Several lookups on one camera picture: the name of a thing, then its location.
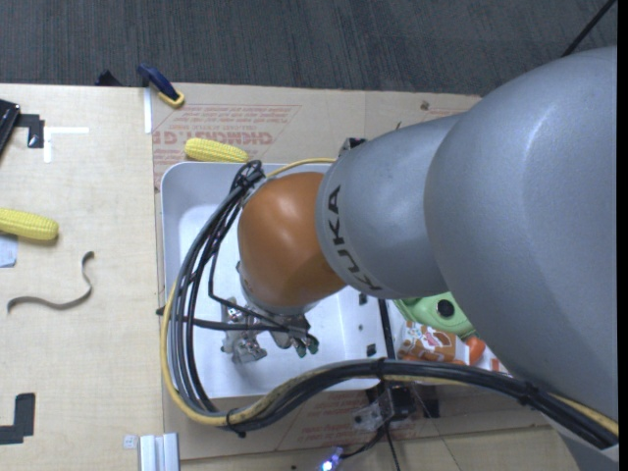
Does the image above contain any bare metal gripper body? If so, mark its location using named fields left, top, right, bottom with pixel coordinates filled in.
left=221, top=303, right=312, bottom=350

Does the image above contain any white plastic tray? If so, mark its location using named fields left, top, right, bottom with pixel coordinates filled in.
left=160, top=160, right=390, bottom=401
left=387, top=295, right=514, bottom=380

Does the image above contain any thin black rod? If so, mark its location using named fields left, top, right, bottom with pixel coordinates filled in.
left=376, top=297, right=396, bottom=362

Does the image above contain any green toy with black dot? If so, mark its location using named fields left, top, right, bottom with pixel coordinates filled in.
left=393, top=290, right=478, bottom=340

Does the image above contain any orange and white cartoon packet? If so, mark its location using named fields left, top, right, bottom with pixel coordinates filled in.
left=396, top=320, right=473, bottom=367

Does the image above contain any yellow corn cob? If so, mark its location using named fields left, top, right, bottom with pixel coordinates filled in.
left=0, top=207, right=61, bottom=242
left=183, top=137, right=251, bottom=164

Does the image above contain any grey curled strip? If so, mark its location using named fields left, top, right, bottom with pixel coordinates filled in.
left=6, top=250, right=96, bottom=314

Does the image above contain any brown cardboard board, red print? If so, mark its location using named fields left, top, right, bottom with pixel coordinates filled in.
left=150, top=82, right=580, bottom=463

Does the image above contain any small white paper piece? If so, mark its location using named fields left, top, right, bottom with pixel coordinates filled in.
left=0, top=235, right=20, bottom=269

